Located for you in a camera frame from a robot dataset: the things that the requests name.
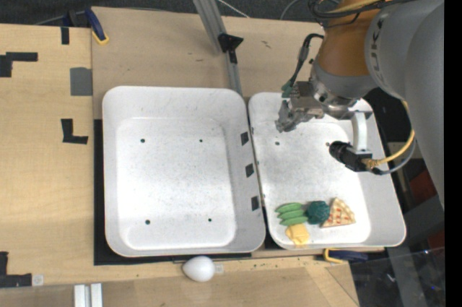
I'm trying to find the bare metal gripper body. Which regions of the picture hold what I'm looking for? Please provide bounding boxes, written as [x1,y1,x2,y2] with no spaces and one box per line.
[289,80,359,121]

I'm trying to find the black cylinder on white bracket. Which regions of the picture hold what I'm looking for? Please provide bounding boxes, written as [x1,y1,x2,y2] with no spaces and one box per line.
[328,110,375,173]

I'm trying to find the white plastic tray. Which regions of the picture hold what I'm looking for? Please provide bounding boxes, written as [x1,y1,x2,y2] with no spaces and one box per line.
[101,85,267,259]
[247,91,408,251]

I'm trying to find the pizza slice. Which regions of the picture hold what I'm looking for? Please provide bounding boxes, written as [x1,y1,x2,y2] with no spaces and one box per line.
[320,196,357,229]

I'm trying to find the green broccoli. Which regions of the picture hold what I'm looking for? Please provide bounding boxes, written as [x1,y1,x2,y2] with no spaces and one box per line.
[305,200,331,225]

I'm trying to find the yellow cheese piece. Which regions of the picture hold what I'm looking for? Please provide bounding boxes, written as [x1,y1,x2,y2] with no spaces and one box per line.
[284,223,311,247]

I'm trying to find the white egg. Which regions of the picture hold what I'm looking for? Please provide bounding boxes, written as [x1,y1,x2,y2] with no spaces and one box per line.
[181,255,217,282]

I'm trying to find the pale wood board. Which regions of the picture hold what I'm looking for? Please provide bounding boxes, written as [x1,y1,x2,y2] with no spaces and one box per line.
[90,5,386,285]

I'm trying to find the green pea pods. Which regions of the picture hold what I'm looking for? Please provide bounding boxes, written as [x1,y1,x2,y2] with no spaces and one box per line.
[274,202,310,227]

